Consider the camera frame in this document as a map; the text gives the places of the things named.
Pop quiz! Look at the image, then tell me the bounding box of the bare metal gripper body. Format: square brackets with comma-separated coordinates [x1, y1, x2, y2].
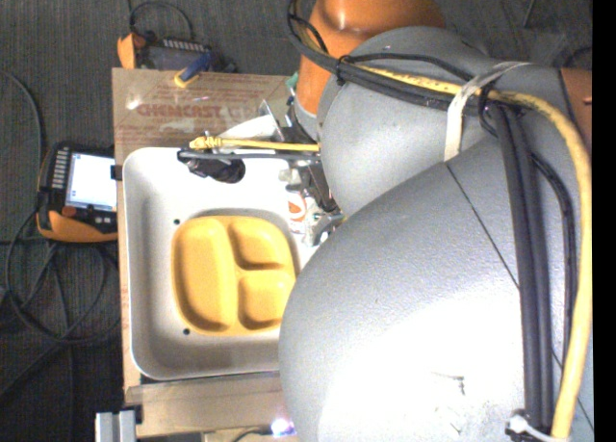
[259, 98, 343, 216]

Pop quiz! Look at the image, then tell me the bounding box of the white and orange can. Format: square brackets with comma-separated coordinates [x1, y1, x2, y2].
[287, 186, 320, 236]

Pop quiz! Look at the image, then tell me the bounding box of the yellow divided plate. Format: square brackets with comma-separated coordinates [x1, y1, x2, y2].
[171, 215, 297, 337]

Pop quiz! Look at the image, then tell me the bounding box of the white plastic tray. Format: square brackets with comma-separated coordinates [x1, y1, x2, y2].
[110, 145, 322, 381]

